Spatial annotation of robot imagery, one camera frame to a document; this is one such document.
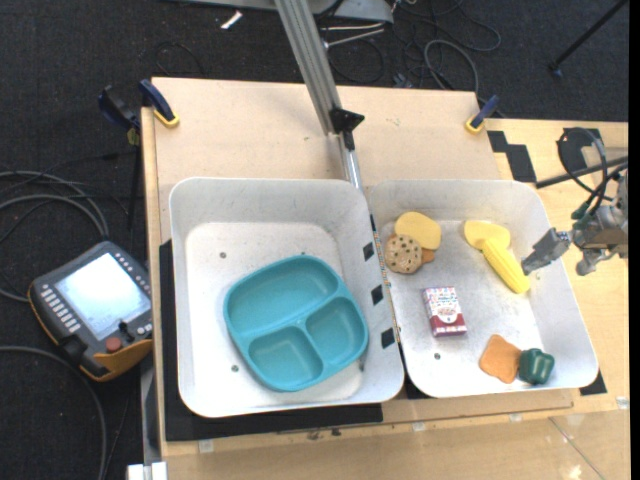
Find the blue divided plate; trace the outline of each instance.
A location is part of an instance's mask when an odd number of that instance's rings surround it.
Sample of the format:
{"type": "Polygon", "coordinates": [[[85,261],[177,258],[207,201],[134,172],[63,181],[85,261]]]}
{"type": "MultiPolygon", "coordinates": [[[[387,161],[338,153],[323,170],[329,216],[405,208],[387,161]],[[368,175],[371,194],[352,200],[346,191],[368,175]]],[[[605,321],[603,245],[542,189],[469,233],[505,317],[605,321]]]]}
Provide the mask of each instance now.
{"type": "Polygon", "coordinates": [[[276,391],[322,382],[360,357],[369,341],[367,323],[340,276],[307,255],[235,283],[224,299],[224,319],[247,364],[276,391]]]}

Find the green toy vegetable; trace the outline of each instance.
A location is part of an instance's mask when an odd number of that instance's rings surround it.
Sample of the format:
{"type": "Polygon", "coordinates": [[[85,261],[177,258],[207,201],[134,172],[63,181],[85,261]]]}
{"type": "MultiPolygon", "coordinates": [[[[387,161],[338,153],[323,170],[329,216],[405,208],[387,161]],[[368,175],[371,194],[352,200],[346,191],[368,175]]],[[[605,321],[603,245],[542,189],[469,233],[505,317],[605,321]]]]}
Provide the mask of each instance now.
{"type": "Polygon", "coordinates": [[[544,384],[549,380],[555,359],[539,348],[522,351],[518,376],[529,384],[544,384]]]}

